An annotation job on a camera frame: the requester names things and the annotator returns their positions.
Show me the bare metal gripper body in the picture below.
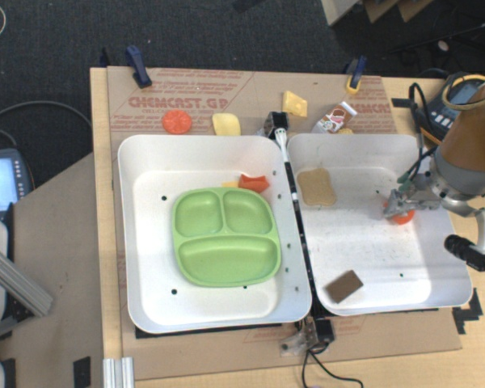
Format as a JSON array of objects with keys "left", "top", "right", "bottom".
[{"left": 399, "top": 171, "right": 445, "bottom": 211}]

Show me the orange round toy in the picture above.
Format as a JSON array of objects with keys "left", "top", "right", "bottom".
[{"left": 382, "top": 200, "right": 416, "bottom": 226}]

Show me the white plastic tray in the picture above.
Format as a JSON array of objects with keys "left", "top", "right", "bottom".
[
  {"left": 285, "top": 132, "right": 474, "bottom": 318},
  {"left": 116, "top": 133, "right": 313, "bottom": 335}
]

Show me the tan bread slice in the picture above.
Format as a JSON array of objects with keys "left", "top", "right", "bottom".
[{"left": 296, "top": 167, "right": 338, "bottom": 208}]

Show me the brown rectangular biscuit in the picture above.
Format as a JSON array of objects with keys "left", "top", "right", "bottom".
[{"left": 324, "top": 269, "right": 365, "bottom": 305}]

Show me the thin black and white rod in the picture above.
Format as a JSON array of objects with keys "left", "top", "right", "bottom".
[{"left": 274, "top": 129, "right": 321, "bottom": 319}]

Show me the white and brown carton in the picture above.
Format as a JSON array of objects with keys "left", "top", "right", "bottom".
[{"left": 310, "top": 101, "right": 358, "bottom": 135}]

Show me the yellow cheese wedge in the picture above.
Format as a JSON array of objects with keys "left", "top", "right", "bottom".
[{"left": 281, "top": 90, "right": 309, "bottom": 118}]

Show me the green divided plate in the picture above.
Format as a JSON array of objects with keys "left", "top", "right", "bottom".
[{"left": 171, "top": 186, "right": 283, "bottom": 289}]

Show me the pale yellow rounded block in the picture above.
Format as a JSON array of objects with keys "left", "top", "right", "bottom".
[{"left": 211, "top": 112, "right": 243, "bottom": 137}]

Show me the brown cardboard board red print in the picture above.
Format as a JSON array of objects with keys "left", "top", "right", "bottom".
[{"left": 106, "top": 65, "right": 474, "bottom": 382}]

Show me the orange round fruit slice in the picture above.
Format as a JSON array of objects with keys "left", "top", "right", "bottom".
[{"left": 161, "top": 109, "right": 194, "bottom": 136}]

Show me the black cylinder on white bracket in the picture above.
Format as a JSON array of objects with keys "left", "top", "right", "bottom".
[{"left": 441, "top": 194, "right": 485, "bottom": 273}]

